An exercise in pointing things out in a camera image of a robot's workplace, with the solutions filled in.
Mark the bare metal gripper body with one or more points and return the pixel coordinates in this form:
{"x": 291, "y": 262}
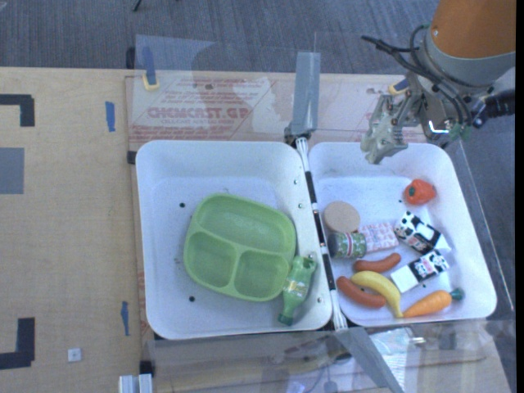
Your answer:
{"x": 440, "y": 105}

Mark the orange toy pepper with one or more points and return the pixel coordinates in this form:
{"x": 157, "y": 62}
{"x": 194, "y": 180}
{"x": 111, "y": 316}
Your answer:
{"x": 419, "y": 192}

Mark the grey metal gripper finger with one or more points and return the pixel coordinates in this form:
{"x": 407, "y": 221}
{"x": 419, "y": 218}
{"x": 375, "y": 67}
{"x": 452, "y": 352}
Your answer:
{"x": 374, "y": 131}
{"x": 387, "y": 143}

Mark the orange carrot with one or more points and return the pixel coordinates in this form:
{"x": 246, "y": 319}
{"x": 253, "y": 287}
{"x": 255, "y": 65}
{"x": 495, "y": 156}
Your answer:
{"x": 430, "y": 302}

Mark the cow print milk carton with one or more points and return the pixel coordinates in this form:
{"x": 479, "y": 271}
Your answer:
{"x": 417, "y": 231}
{"x": 421, "y": 270}

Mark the brown cardboard board red print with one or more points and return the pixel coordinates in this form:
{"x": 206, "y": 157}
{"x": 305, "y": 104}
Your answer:
{"x": 196, "y": 113}

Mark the brown toy sausage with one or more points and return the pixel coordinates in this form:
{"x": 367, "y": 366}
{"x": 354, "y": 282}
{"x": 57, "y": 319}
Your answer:
{"x": 360, "y": 295}
{"x": 377, "y": 263}

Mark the yellow banana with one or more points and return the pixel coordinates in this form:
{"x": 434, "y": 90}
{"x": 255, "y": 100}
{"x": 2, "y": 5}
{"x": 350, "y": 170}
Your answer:
{"x": 382, "y": 287}

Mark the black cylinder on white bracket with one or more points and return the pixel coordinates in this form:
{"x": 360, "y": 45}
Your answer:
{"x": 500, "y": 105}

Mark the green plastic bottle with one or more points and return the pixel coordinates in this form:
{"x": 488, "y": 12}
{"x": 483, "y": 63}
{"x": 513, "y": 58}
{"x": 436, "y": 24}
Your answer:
{"x": 296, "y": 287}

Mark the green divided plate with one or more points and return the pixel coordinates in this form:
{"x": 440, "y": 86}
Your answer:
{"x": 239, "y": 236}

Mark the pink patterned packet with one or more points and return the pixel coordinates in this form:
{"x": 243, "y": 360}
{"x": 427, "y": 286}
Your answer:
{"x": 380, "y": 237}

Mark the white plastic tray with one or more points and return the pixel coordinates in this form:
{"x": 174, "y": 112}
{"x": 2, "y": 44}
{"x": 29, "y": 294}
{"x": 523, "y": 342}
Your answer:
{"x": 163, "y": 227}
{"x": 466, "y": 268}

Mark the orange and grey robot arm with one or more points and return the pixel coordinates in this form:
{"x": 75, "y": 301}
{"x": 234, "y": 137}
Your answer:
{"x": 475, "y": 19}

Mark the green and red can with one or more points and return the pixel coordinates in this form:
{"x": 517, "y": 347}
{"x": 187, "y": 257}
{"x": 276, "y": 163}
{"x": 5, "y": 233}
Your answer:
{"x": 348, "y": 245}

